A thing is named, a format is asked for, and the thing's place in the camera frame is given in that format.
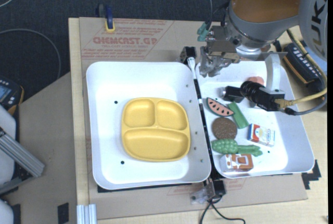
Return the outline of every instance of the white tray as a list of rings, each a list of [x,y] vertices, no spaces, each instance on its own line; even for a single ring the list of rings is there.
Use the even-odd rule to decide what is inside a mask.
[[[86,73],[94,179],[108,190],[201,182],[211,163],[190,69],[178,62],[96,62]],[[121,115],[134,98],[171,99],[185,109],[188,154],[173,162],[129,156],[121,140]]]
[[[212,133],[211,125],[218,117],[206,106],[206,98],[217,98],[218,102],[227,105],[220,96],[220,88],[226,86],[240,87],[241,84],[251,76],[267,78],[266,65],[264,61],[242,61],[223,68],[221,74],[215,77],[202,77],[199,74],[199,66],[196,66],[196,74],[200,86],[204,105],[204,114],[207,122],[210,141],[216,140]],[[281,67],[280,90],[285,91],[285,99],[294,99],[286,71]],[[240,178],[249,176],[263,176],[275,174],[302,173],[310,171],[314,166],[314,156],[305,132],[300,116],[290,116],[282,112],[267,112],[258,107],[252,108],[249,100],[244,99],[237,104],[246,117],[249,124],[255,123],[276,131],[275,145],[264,146],[247,140],[249,127],[238,129],[236,141],[238,144],[256,144],[261,147],[263,155],[254,157],[254,168],[247,173],[221,171],[221,154],[213,152],[214,166],[216,170],[226,178]]]

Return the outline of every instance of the green toy vegetable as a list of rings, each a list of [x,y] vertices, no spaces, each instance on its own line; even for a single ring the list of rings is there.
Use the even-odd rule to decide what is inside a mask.
[[[248,146],[239,145],[234,139],[220,139],[212,142],[212,149],[221,154],[251,154],[259,156],[263,153],[260,147],[253,144]]]

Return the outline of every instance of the brown cookie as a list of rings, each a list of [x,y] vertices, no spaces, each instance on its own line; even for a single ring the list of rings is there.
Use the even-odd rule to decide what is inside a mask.
[[[214,120],[212,131],[217,139],[235,139],[237,135],[237,126],[232,120],[220,117]]]

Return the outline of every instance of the teal connector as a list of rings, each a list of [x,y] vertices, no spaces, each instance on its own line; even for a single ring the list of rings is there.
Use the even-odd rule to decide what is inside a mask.
[[[202,26],[198,29],[197,34],[200,35],[204,29],[206,28],[207,24],[204,22]]]
[[[209,30],[203,30],[201,32],[201,34],[198,36],[198,41],[202,42],[202,41],[206,41],[206,36],[208,34]]]

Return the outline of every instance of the yellow divided plate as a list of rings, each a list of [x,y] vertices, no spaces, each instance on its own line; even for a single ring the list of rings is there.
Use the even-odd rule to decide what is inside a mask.
[[[189,151],[186,111],[162,98],[136,98],[124,107],[121,136],[126,152],[145,161],[175,161]]]

